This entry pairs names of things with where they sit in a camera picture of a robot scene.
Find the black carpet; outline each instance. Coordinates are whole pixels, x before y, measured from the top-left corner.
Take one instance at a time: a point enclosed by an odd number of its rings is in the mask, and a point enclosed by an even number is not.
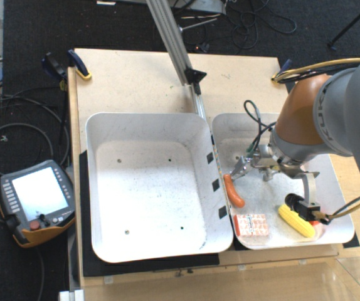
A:
[[[360,20],[336,41],[335,50],[327,46],[360,13],[360,0],[269,0],[261,9],[265,1],[237,0],[228,7],[228,17],[220,16],[210,24],[185,31],[187,49],[196,52],[198,45],[207,54],[271,56],[277,57],[280,64],[291,59],[294,68],[360,57]],[[204,13],[185,10],[176,19],[185,27],[198,20],[181,16],[195,15]],[[233,31],[240,21],[245,27]],[[43,72],[41,60],[52,52],[67,66],[65,53],[70,48],[165,50],[146,5],[101,6],[94,0],[4,0],[5,94],[20,92],[21,97],[47,104],[61,117],[64,93],[58,82]],[[36,124],[51,138],[54,158],[64,158],[65,143],[60,144],[58,139],[60,125],[41,106],[24,100],[0,106],[0,126],[11,122]],[[36,132],[12,128],[2,130],[0,138],[2,135],[8,138],[0,142],[2,173],[49,158],[47,146]],[[42,300],[57,300],[59,291],[68,290],[66,236],[41,245],[38,251],[45,266]],[[0,301],[37,300],[40,285],[37,251],[20,248],[0,224]]]

